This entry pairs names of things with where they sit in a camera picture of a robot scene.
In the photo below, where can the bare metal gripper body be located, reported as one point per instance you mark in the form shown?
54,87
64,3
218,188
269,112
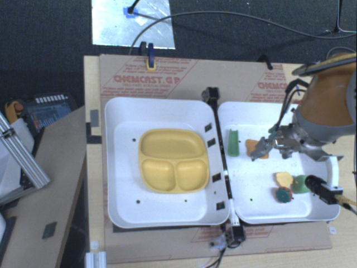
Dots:
293,141

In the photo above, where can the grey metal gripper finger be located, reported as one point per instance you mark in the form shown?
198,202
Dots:
287,153
261,148

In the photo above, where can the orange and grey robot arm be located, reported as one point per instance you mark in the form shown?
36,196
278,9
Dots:
325,99

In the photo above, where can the orange toy pizza slice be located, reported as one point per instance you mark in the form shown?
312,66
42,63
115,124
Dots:
250,145

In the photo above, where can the yellow toy chip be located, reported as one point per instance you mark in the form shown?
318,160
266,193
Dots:
284,178

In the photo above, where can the green toy celery stick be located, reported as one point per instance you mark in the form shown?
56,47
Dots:
233,145

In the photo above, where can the white plastic tray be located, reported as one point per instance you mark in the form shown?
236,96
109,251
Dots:
256,177
164,208

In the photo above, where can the green toy pear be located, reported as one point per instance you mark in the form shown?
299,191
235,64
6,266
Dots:
299,185

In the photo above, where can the thin black and white rod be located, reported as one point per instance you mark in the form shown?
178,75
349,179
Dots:
223,155

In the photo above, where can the orange and green toy tomato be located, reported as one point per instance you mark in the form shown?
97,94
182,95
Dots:
284,195

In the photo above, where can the yellow divided plate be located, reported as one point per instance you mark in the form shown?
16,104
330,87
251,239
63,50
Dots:
173,160

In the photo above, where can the brown cardboard board, red print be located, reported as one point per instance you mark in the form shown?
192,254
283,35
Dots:
178,74

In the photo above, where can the black cylinder on white bracket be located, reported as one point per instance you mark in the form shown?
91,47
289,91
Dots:
318,185

